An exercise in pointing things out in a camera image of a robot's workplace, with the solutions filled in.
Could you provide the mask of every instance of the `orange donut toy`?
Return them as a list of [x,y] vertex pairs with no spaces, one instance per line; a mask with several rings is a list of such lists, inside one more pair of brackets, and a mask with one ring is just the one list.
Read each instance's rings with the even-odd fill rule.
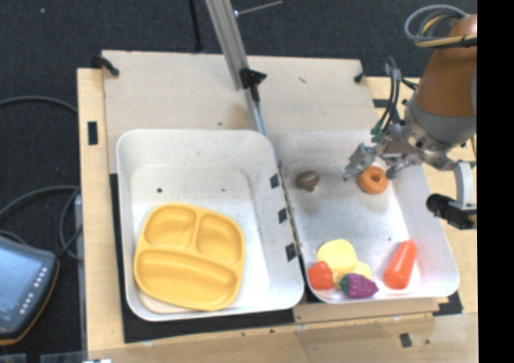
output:
[[370,166],[359,174],[359,185],[369,194],[379,194],[386,190],[389,180],[386,172],[378,166]]

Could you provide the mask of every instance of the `toy food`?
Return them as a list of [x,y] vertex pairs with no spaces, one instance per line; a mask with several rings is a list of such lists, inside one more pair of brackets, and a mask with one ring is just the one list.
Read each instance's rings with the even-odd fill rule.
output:
[[357,273],[348,273],[345,275],[340,285],[343,292],[353,299],[371,297],[378,292],[378,287],[375,282]]
[[345,239],[330,240],[318,250],[318,261],[324,261],[333,273],[345,275],[357,265],[357,254],[352,244]]
[[[367,277],[368,279],[372,278],[371,268],[364,262],[361,262],[360,260],[357,262],[357,265],[352,270],[352,273],[357,273],[358,275],[363,275],[364,277]],[[336,284],[339,284],[341,279],[345,277],[346,273],[333,273],[333,281]]]
[[312,192],[319,181],[320,175],[313,170],[308,170],[307,172],[300,173],[296,177],[295,184],[301,189]]
[[308,281],[313,289],[326,290],[334,287],[332,272],[326,262],[317,262],[307,270]]
[[378,166],[370,166],[364,172],[359,174],[359,186],[369,194],[380,194],[386,190],[389,185],[386,172]]
[[417,253],[418,247],[412,239],[400,244],[384,271],[384,283],[388,288],[399,290],[407,287]]

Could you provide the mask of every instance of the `orange carrot toy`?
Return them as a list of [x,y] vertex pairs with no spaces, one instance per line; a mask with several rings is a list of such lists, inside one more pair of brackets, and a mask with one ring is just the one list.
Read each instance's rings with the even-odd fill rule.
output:
[[412,239],[400,244],[384,272],[384,283],[387,287],[392,289],[407,287],[417,253],[418,247]]

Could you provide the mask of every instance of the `white tray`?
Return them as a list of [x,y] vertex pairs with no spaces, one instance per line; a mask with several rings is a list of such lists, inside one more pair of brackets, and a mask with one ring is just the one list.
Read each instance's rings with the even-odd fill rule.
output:
[[[280,139],[279,159],[305,269],[317,261],[323,243],[347,239],[379,287],[373,298],[357,301],[449,296],[459,286],[459,273],[441,222],[426,208],[430,189],[422,167],[404,170],[382,194],[366,194],[356,177],[343,181],[341,176],[341,166],[361,142],[369,144],[369,131],[297,131]],[[296,176],[307,170],[320,175],[313,192],[295,185]],[[410,283],[403,290],[388,289],[381,277],[408,238],[418,245]],[[340,288],[312,291],[326,303],[356,301]]]
[[[304,293],[275,154],[254,131],[141,129],[117,144],[121,237],[128,305],[144,320],[183,320],[282,310]],[[246,240],[243,281],[236,300],[216,312],[179,308],[143,293],[133,278],[133,259],[147,214],[164,202],[182,202],[233,218]]]

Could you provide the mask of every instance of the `black clip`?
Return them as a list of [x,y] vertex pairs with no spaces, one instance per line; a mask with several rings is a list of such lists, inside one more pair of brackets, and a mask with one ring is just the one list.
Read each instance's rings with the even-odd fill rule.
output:
[[109,62],[105,57],[103,56],[93,56],[91,59],[91,67],[95,69],[101,69],[102,67],[105,67],[107,70],[111,72],[111,75],[118,76],[120,74],[120,71],[116,69],[111,62]]
[[471,46],[477,46],[477,38],[471,37],[469,39],[469,35],[464,35],[463,38],[460,40],[460,44],[463,47],[466,47],[466,49],[468,49]]
[[260,71],[252,71],[250,68],[244,67],[239,72],[239,76],[241,77],[243,87],[245,89],[250,88],[251,98],[255,102],[259,102],[260,97],[257,87],[264,79],[267,78],[267,75],[265,73],[261,73]]
[[361,73],[359,73],[357,76],[355,76],[353,78],[353,81],[356,83],[356,84],[359,84],[361,81],[362,81],[362,78],[364,77],[364,71],[362,71]]

